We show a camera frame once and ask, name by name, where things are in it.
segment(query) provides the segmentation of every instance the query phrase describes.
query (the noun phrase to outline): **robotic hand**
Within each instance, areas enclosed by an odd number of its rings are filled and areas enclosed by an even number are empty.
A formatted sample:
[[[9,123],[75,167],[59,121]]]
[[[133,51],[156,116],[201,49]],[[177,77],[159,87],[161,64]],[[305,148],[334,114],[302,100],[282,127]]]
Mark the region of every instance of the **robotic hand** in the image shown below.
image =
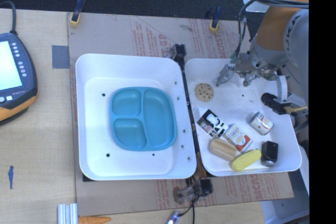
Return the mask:
[[[305,2],[308,0],[280,0]],[[260,24],[256,36],[247,53],[240,53],[234,66],[225,65],[216,80],[216,85],[228,81],[238,73],[244,78],[243,85],[248,86],[263,77],[276,80],[278,84],[278,102],[287,99],[286,79],[277,75],[277,70],[291,61],[299,69],[299,80],[303,97],[308,106],[308,50],[309,50],[309,10],[293,6],[270,6]]]

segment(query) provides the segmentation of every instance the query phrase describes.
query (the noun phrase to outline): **wooden tabletop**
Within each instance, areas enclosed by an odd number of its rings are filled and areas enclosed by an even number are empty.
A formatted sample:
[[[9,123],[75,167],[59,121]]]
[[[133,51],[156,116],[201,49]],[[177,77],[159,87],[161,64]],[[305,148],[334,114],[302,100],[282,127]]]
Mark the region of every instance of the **wooden tabletop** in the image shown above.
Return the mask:
[[[0,9],[0,34],[12,28]],[[0,223],[57,223],[57,205],[76,202],[69,69],[53,69],[52,46],[68,46],[67,13],[17,10],[16,31],[37,70],[39,97],[0,126]],[[8,172],[13,167],[13,185]],[[172,210],[110,215],[109,223],[165,223]],[[260,202],[195,208],[195,223],[264,223]],[[192,223],[190,210],[179,224]]]

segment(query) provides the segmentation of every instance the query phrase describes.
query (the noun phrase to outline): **blue divided plate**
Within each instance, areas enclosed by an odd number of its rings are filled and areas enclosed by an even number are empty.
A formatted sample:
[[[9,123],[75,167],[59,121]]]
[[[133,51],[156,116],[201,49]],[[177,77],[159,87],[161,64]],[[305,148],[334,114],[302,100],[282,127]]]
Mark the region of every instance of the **blue divided plate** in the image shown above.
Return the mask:
[[[164,150],[176,139],[172,101],[157,88],[117,90],[110,101],[110,120],[115,141],[126,150]]]

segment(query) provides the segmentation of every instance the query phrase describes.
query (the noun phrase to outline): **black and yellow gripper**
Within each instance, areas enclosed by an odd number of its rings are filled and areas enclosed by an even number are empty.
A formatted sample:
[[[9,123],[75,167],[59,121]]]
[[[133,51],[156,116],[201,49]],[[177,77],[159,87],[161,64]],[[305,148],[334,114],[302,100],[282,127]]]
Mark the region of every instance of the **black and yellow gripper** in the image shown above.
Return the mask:
[[[71,13],[70,23],[72,25],[78,25],[80,19],[80,13],[84,9],[85,0],[77,0],[75,10]]]
[[[212,7],[207,11],[206,16],[210,17],[211,10],[212,10]],[[221,10],[222,10],[222,8],[220,6],[216,7],[215,13],[212,16],[212,20],[211,20],[210,25],[209,25],[210,32],[213,32],[213,33],[217,32]]]

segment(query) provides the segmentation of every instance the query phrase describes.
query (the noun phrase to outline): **cookie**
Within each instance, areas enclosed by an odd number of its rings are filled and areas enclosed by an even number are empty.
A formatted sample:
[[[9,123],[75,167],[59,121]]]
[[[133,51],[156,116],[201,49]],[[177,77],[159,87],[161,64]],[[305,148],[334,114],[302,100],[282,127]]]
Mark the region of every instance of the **cookie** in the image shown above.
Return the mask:
[[[214,97],[214,89],[207,83],[200,83],[195,87],[195,94],[197,99],[209,102]]]

